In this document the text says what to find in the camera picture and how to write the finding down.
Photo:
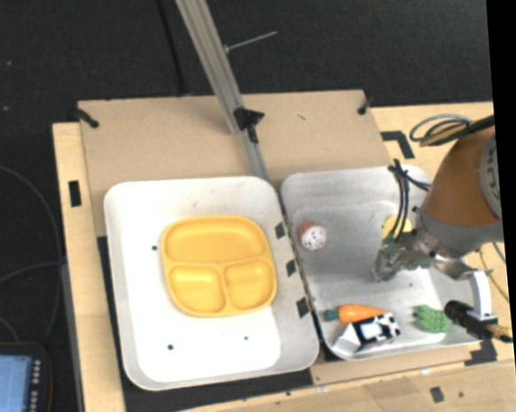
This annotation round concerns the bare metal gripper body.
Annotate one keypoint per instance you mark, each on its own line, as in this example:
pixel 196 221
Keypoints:
pixel 415 255

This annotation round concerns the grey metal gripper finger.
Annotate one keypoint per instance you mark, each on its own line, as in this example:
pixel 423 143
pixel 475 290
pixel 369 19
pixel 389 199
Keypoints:
pixel 392 264
pixel 379 266

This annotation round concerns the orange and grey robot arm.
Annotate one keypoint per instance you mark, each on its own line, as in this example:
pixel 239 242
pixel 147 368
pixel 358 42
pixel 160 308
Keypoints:
pixel 457 194

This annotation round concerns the white plastic tray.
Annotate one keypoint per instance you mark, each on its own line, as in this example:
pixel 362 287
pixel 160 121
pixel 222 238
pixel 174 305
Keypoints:
pixel 139 276
pixel 352 277

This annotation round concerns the yellow rounded object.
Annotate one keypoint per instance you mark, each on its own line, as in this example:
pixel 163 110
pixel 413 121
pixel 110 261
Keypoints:
pixel 394 225

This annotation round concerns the orange carrot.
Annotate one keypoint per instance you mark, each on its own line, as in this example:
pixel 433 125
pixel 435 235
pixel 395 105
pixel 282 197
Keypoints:
pixel 360 312

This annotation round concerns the black and white carton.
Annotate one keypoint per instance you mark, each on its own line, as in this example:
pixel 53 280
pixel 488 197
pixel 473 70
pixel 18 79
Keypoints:
pixel 374 331

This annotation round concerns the green broccoli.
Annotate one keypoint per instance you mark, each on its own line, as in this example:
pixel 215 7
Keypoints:
pixel 432 319

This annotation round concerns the thin black and white rod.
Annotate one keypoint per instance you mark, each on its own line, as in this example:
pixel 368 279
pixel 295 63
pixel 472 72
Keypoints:
pixel 299 268

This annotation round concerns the yellow divided plate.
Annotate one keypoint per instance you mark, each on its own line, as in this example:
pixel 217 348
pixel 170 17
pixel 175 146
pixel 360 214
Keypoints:
pixel 218 266

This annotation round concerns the brown cardboard board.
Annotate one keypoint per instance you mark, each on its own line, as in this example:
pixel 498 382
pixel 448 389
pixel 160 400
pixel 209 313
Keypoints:
pixel 168 141

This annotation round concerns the black cylinder on white bracket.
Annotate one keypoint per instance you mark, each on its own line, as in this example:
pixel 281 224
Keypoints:
pixel 469 315

